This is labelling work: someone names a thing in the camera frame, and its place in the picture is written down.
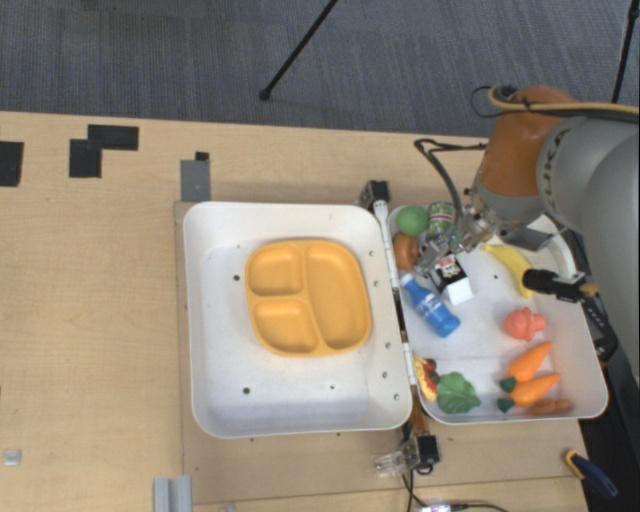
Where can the yellow banana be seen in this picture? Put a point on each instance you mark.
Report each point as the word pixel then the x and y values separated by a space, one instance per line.
pixel 510 260

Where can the white plastic tray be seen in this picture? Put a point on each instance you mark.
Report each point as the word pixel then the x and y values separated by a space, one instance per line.
pixel 220 350
pixel 480 340

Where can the orange carrot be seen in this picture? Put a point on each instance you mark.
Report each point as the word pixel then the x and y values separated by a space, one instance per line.
pixel 530 362
pixel 535 390

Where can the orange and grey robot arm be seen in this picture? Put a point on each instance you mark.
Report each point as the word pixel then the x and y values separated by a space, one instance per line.
pixel 590 175

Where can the pink toy food lump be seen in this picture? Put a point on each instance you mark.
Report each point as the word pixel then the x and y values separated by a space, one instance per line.
pixel 522 324

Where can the green toy apple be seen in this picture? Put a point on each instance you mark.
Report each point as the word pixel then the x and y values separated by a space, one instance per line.
pixel 412 220

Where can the green and white can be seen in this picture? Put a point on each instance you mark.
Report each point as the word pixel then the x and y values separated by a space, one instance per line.
pixel 441 217

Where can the pizza slice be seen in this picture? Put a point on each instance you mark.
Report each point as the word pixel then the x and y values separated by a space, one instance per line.
pixel 426 382

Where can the orange divided plate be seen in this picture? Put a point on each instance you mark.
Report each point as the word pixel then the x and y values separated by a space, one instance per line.
pixel 330 295

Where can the black cylinder on white bracket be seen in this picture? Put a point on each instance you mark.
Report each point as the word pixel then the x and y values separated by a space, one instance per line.
pixel 550 282

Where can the blue bottle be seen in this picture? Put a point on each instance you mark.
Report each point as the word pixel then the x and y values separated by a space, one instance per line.
pixel 430 307

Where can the green toy lettuce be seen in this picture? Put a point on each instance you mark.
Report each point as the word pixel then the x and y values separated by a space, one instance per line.
pixel 456 395

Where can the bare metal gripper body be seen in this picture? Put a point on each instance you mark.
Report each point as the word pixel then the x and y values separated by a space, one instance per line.
pixel 470 232

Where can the black and white carton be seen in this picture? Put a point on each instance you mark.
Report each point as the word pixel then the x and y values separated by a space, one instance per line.
pixel 457 285

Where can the thin black and white rod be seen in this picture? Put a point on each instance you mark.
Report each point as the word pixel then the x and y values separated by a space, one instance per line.
pixel 387 240

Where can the brown doughnut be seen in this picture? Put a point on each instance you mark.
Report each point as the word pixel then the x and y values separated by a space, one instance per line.
pixel 404 250

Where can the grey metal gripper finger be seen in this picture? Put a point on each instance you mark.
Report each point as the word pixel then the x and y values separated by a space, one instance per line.
pixel 421 267
pixel 439 261

